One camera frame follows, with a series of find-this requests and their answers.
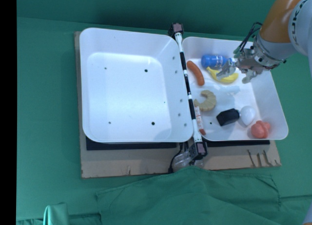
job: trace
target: white round object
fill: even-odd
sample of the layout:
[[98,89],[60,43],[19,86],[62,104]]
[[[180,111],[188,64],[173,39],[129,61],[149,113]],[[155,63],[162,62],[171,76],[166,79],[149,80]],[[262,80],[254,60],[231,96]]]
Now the white round object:
[[243,123],[248,126],[252,123],[255,117],[255,109],[251,106],[244,106],[240,110],[240,115]]

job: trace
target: green fabric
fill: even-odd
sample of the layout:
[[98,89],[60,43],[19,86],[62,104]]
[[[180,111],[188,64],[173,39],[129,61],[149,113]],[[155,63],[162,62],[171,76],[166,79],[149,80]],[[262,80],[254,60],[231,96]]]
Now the green fabric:
[[196,167],[99,191],[97,203],[104,225],[293,225],[306,212],[283,209],[270,176]]

